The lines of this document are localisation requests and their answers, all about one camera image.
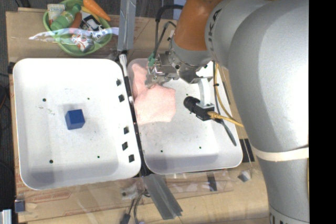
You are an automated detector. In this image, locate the brown sausage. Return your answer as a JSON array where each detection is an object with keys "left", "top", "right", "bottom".
[{"left": 70, "top": 12, "right": 83, "bottom": 29}]

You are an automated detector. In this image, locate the black cylinder on white bracket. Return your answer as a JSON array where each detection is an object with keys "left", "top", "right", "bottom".
[{"left": 183, "top": 77, "right": 216, "bottom": 122}]

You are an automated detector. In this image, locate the orange carrot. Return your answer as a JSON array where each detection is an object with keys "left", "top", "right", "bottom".
[{"left": 77, "top": 0, "right": 112, "bottom": 22}]

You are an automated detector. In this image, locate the white plastic tray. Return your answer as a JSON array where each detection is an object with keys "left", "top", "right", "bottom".
[
  {"left": 127, "top": 58, "right": 244, "bottom": 175},
  {"left": 12, "top": 57, "right": 142, "bottom": 190}
]

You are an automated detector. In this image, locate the brown cardboard board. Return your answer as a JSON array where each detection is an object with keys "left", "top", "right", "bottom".
[{"left": 5, "top": 7, "right": 271, "bottom": 224}]

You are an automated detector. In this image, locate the yellow banana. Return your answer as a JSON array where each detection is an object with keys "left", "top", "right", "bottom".
[{"left": 80, "top": 6, "right": 101, "bottom": 23}]

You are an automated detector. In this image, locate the black and white packet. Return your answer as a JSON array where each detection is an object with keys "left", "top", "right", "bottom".
[{"left": 79, "top": 14, "right": 103, "bottom": 33}]

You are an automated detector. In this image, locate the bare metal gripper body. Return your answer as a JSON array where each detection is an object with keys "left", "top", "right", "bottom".
[{"left": 148, "top": 52, "right": 203, "bottom": 85}]

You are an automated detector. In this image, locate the green divided plate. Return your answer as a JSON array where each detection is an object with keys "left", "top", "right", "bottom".
[{"left": 43, "top": 0, "right": 113, "bottom": 57}]

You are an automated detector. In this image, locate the white and red carton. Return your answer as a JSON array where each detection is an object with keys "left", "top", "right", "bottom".
[{"left": 70, "top": 34, "right": 95, "bottom": 53}]

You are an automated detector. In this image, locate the pink cloth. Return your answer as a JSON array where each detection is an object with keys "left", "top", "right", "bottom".
[{"left": 131, "top": 63, "right": 177, "bottom": 125}]

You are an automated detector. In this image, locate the green bottle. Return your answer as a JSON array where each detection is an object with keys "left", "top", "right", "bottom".
[{"left": 50, "top": 4, "right": 82, "bottom": 31}]

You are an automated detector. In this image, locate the blue cube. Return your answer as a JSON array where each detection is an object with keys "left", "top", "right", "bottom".
[{"left": 64, "top": 109, "right": 86, "bottom": 131}]

